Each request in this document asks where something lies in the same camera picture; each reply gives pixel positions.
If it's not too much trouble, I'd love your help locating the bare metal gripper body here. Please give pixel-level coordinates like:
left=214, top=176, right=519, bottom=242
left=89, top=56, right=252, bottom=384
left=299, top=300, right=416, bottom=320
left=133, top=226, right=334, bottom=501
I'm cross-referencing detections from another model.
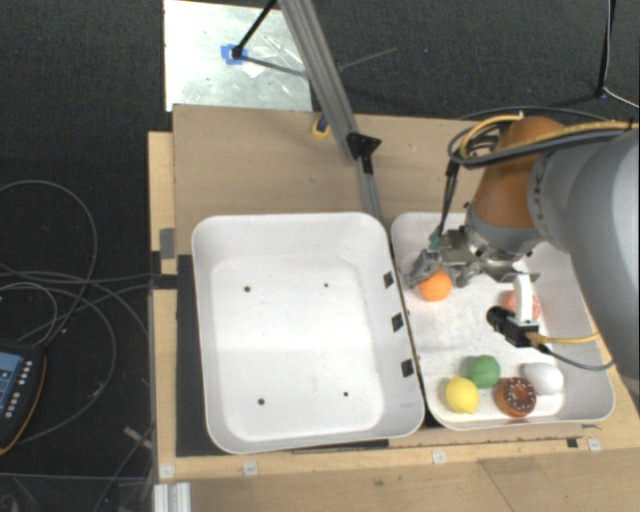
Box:
left=437, top=226, right=542, bottom=283

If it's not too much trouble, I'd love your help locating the orange toy orange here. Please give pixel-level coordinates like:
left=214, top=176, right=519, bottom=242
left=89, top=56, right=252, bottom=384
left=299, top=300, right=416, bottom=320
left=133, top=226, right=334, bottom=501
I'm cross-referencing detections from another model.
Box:
left=418, top=269, right=454, bottom=303

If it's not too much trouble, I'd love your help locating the pink toy peach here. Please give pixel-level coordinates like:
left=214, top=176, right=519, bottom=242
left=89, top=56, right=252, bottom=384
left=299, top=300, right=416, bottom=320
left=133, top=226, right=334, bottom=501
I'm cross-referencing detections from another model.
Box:
left=501, top=291, right=543, bottom=321

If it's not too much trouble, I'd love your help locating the white plastic tray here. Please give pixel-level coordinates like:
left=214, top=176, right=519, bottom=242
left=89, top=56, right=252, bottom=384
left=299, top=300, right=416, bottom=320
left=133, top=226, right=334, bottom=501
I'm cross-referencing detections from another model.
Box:
left=389, top=211, right=617, bottom=432
left=191, top=211, right=427, bottom=456

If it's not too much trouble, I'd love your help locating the green toy lime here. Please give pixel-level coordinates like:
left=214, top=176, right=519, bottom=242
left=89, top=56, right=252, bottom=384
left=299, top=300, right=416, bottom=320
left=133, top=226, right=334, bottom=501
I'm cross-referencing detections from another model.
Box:
left=466, top=354, right=502, bottom=390

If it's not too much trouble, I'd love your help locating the yellow toy lemon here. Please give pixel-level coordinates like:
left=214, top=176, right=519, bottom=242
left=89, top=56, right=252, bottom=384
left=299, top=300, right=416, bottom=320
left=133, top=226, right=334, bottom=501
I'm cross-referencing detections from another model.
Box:
left=444, top=375, right=481, bottom=415

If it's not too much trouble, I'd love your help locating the white toy egg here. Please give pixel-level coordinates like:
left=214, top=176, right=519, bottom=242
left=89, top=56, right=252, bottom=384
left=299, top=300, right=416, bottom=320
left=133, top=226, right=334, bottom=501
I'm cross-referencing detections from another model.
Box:
left=520, top=362, right=566, bottom=396

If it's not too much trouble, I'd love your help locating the brown chocolate doughnut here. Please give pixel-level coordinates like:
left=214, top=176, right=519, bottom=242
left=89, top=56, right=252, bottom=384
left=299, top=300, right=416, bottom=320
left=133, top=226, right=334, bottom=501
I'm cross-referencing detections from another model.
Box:
left=494, top=376, right=538, bottom=418

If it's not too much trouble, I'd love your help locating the brown cardboard board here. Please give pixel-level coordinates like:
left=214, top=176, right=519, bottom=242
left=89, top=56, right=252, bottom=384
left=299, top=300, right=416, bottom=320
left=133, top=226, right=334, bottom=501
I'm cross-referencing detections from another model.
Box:
left=172, top=103, right=640, bottom=459

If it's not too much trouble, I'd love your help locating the black cylinder on white bracket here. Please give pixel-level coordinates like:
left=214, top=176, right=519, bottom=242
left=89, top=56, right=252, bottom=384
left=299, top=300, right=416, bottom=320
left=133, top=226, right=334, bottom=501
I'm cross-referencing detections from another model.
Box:
left=485, top=273, right=542, bottom=349

